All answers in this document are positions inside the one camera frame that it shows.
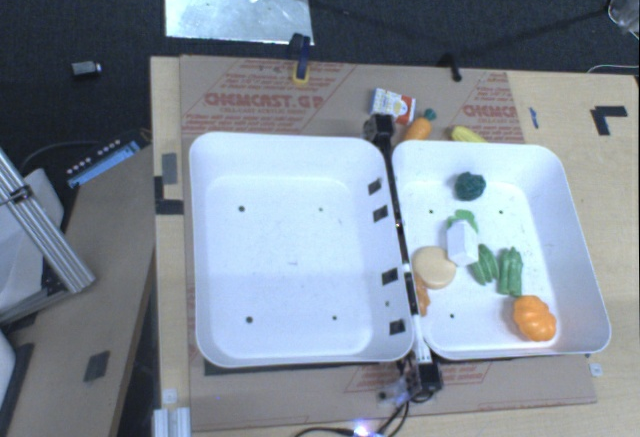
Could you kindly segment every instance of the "cardboard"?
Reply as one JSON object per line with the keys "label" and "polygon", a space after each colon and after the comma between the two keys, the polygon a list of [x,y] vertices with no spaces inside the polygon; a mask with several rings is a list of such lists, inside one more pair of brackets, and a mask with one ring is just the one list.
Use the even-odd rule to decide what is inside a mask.
{"label": "cardboard", "polygon": [[[205,363],[194,340],[190,193],[186,158],[213,130],[360,136],[373,90],[417,100],[438,114],[431,139],[464,124],[490,141],[523,142],[506,73],[465,70],[460,83],[437,68],[311,63],[308,85],[291,82],[280,60],[182,57],[180,95],[192,429],[196,432],[380,418],[393,411],[378,393],[398,379],[395,364],[223,370]],[[401,139],[398,126],[394,140]],[[594,403],[583,356],[447,363],[445,387],[413,415]]]}

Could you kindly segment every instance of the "metal frame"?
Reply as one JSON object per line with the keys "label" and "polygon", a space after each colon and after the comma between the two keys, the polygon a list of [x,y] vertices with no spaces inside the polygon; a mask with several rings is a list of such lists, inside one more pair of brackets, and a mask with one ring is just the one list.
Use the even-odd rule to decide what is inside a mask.
{"label": "metal frame", "polygon": [[0,324],[10,323],[43,309],[65,295],[78,293],[95,281],[95,276],[71,249],[58,227],[49,219],[15,166],[0,148],[0,204],[7,205],[20,226],[44,255],[66,292],[35,293],[0,313]]}

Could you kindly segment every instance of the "white tray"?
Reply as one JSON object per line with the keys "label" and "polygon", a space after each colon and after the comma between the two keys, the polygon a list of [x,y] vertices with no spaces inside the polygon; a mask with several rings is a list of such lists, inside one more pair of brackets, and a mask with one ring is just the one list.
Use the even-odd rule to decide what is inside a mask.
{"label": "white tray", "polygon": [[[534,145],[457,142],[401,143],[393,154],[409,254],[422,246],[446,248],[446,219],[468,209],[479,243],[494,253],[515,246],[522,254],[523,293],[539,296],[557,317],[549,342],[521,337],[513,298],[495,282],[481,286],[458,268],[445,289],[430,290],[422,318],[429,347],[452,360],[592,353],[607,346],[611,327],[560,160]],[[458,174],[487,181],[482,196],[454,197]]]}
{"label": "white tray", "polygon": [[[458,268],[450,286],[430,290],[421,319],[433,351],[467,360],[607,345],[609,321],[555,155],[529,145],[411,141],[396,147],[393,164],[410,255],[446,248],[447,217],[469,209],[481,243],[521,252],[524,292],[558,319],[552,341],[521,338],[513,299]],[[453,194],[465,171],[487,180],[472,202]],[[190,172],[196,338],[205,358],[245,367],[392,361],[409,351],[414,328],[387,173],[372,144],[209,133],[191,147]]]}
{"label": "white tray", "polygon": [[[372,144],[210,133],[192,145],[190,167],[196,338],[209,361],[377,362],[409,351],[393,208]],[[383,284],[394,269],[398,280]]]}

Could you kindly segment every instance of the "yellow corn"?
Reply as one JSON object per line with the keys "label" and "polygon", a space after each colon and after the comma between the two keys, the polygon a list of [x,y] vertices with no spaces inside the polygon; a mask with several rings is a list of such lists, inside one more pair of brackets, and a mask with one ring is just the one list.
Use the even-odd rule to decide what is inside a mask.
{"label": "yellow corn", "polygon": [[484,138],[466,126],[454,126],[451,129],[451,138],[456,142],[486,142]]}

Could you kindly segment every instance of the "beige round object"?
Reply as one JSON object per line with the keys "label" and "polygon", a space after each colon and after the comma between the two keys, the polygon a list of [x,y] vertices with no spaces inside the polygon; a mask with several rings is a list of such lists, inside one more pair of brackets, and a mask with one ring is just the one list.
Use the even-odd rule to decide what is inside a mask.
{"label": "beige round object", "polygon": [[440,247],[422,247],[413,254],[413,271],[428,288],[441,289],[451,284],[456,276],[456,265]]}

